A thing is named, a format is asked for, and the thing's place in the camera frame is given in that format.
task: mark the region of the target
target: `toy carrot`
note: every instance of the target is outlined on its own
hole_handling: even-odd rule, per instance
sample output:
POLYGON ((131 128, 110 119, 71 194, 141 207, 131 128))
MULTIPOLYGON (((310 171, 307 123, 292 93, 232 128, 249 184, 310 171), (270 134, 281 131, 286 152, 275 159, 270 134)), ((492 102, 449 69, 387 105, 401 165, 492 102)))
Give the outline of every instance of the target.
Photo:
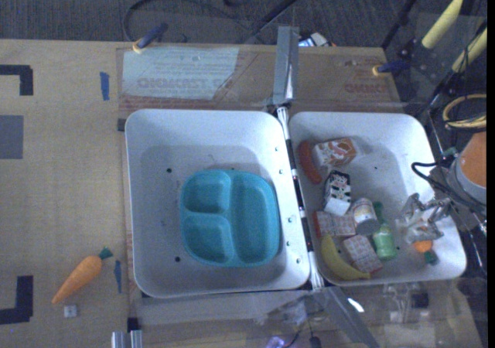
POLYGON ((87 256, 70 273, 69 278, 60 286, 58 292, 53 296, 52 304, 57 304, 72 295, 76 290, 82 288, 92 281, 101 272, 103 260, 113 256, 111 251, 104 247, 98 256, 87 256))

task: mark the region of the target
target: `yellow tube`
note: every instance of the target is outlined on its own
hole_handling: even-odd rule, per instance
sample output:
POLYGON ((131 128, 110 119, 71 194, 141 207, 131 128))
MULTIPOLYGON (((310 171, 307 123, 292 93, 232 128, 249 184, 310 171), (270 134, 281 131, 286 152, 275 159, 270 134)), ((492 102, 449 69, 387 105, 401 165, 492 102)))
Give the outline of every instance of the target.
POLYGON ((435 22, 432 28, 423 37, 422 45, 427 49, 432 49, 446 34, 449 28, 454 24, 459 16, 463 0, 452 0, 449 7, 445 9, 440 18, 435 22))
POLYGON ((474 61, 486 49, 488 45, 488 28, 479 37, 467 46, 468 63, 466 63, 466 50, 464 50, 452 65, 452 71, 462 73, 466 69, 466 64, 474 61))

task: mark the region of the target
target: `blue divided dish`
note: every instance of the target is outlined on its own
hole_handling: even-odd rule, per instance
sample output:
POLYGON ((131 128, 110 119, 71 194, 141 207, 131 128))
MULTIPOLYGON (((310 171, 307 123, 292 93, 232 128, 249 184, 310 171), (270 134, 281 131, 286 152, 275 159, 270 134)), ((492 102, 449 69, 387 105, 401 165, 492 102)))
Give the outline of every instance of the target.
POLYGON ((183 185, 180 230, 187 251, 203 263, 222 267, 266 264, 280 244, 275 190, 249 172, 197 172, 183 185))

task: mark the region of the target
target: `wooden surface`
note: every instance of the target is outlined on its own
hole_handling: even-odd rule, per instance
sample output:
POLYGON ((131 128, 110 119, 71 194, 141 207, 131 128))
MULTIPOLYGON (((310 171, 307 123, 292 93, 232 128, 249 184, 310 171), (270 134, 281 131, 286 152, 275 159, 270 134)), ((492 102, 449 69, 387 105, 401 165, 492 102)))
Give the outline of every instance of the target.
MULTIPOLYGON (((117 130, 117 119, 140 105, 132 103, 140 101, 136 99, 118 101, 118 49, 128 46, 0 40, 0 64, 29 65, 34 72, 32 96, 19 96, 18 78, 0 76, 0 114, 24 117, 22 159, 0 159, 0 309, 15 306, 17 276, 32 275, 34 281, 33 315, 29 322, 0 325, 2 347, 104 347, 110 346, 113 331, 127 329, 132 316, 126 278, 131 271, 128 206, 122 180, 123 134, 117 130), (110 77, 109 101, 102 97, 100 72, 110 77), (51 298, 77 263, 105 245, 114 257, 104 261, 97 279, 64 303, 52 305, 51 298), (116 260, 122 266, 122 293, 114 276, 116 260), (66 304, 77 305, 76 318, 64 318, 66 304)), ((273 47, 241 47, 247 59, 238 60, 244 73, 231 87, 237 88, 232 92, 236 102, 248 99, 252 107, 252 100, 268 94, 274 52, 273 47), (253 83, 258 84, 256 90, 251 90, 253 83)), ((384 62, 380 49, 307 49, 301 62, 300 94, 306 103, 320 95, 332 97, 340 106, 357 100, 387 104, 398 100, 390 77, 370 76, 368 69, 384 62)), ((173 100, 167 102, 177 106, 173 100)), ((183 343, 174 346, 205 346, 186 343, 186 336, 184 327, 183 337, 176 340, 183 343)), ((154 343, 159 338, 150 337, 154 343)), ((249 339, 243 333, 239 338, 249 339)))

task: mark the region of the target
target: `green bottle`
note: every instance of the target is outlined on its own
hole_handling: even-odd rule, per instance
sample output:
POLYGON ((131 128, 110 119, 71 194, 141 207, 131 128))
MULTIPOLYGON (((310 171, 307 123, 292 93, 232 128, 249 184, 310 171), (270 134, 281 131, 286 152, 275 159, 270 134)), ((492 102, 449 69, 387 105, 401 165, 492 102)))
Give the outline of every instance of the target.
POLYGON ((373 234, 373 242, 377 250, 377 256, 382 261, 389 261, 397 257, 394 235, 392 229, 383 217, 382 203, 373 203, 373 208, 374 212, 377 214, 377 219, 380 222, 380 228, 373 234))

